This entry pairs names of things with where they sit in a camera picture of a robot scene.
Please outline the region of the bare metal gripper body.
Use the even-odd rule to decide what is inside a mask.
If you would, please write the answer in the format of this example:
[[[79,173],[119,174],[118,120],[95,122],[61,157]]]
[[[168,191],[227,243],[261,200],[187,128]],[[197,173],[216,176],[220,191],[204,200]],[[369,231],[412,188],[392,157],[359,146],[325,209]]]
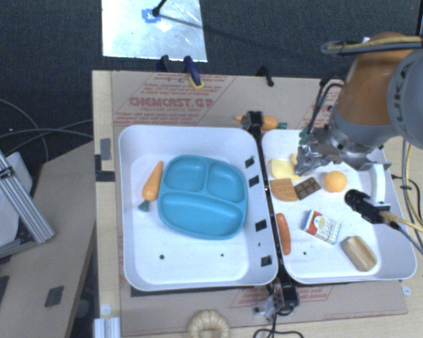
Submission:
[[[353,144],[344,134],[325,129],[316,129],[309,136],[309,153],[323,156],[323,166],[346,163],[356,171],[368,171],[375,164],[380,164],[386,170],[391,167],[389,162],[375,161],[368,157],[374,150]]]

